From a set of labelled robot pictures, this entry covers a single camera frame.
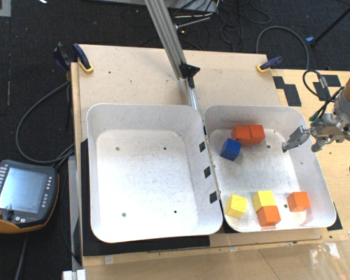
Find red-orange cube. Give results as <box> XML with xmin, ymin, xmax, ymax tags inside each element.
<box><xmin>230</xmin><ymin>125</ymin><xmax>253</xmax><ymax>146</ymax></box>
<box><xmin>248</xmin><ymin>124</ymin><xmax>266</xmax><ymax>145</ymax></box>

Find white plastic tray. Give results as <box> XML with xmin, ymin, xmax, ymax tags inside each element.
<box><xmin>203</xmin><ymin>104</ymin><xmax>338</xmax><ymax>234</ymax></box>
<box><xmin>86</xmin><ymin>103</ymin><xmax>224</xmax><ymax>244</ymax></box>

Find pale wood board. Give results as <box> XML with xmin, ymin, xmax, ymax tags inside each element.
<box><xmin>75</xmin><ymin>43</ymin><xmax>323</xmax><ymax>249</ymax></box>

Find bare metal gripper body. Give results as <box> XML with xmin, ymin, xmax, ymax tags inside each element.
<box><xmin>309</xmin><ymin>113</ymin><xmax>350</xmax><ymax>143</ymax></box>

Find blue cube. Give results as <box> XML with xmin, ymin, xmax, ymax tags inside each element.
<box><xmin>219</xmin><ymin>137</ymin><xmax>243</xmax><ymax>162</ymax></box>

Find orange cube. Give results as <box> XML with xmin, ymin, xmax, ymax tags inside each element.
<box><xmin>286</xmin><ymin>191</ymin><xmax>312</xmax><ymax>213</ymax></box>
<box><xmin>256</xmin><ymin>205</ymin><xmax>282</xmax><ymax>228</ymax></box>

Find yellow cube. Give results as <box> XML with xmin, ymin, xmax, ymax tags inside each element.
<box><xmin>225</xmin><ymin>194</ymin><xmax>249</xmax><ymax>219</ymax></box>
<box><xmin>251</xmin><ymin>190</ymin><xmax>277</xmax><ymax>213</ymax></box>

